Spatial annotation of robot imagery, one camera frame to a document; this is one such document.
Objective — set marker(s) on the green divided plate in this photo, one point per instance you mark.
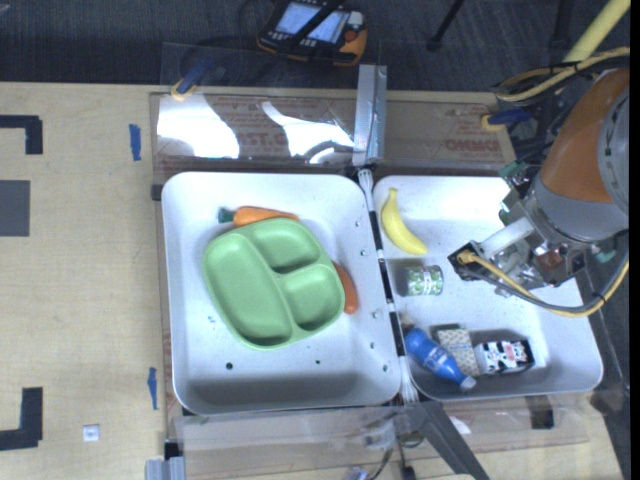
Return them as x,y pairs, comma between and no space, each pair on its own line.
250,288

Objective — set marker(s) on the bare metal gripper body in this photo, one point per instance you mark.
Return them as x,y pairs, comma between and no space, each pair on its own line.
547,263

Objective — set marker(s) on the yellow banana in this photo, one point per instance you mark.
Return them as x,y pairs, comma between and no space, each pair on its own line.
395,225

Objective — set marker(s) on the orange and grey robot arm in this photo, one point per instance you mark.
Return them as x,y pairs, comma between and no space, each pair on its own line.
575,168

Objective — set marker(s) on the blue bottle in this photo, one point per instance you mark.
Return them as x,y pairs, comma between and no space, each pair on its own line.
430,355

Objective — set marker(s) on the black and white carton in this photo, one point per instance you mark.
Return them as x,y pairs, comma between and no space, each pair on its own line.
505,355

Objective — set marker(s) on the beige patterned packet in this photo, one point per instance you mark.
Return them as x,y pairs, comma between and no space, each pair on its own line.
457,345

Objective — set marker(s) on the white plastic tray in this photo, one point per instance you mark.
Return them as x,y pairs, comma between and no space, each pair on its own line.
280,383
500,313

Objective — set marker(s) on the orange carrot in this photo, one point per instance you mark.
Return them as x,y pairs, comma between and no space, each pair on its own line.
260,215

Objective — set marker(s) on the orange sausage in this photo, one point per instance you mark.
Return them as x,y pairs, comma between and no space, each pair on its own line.
350,295

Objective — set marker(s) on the green and white can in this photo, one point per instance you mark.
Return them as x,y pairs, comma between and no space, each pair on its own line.
424,280

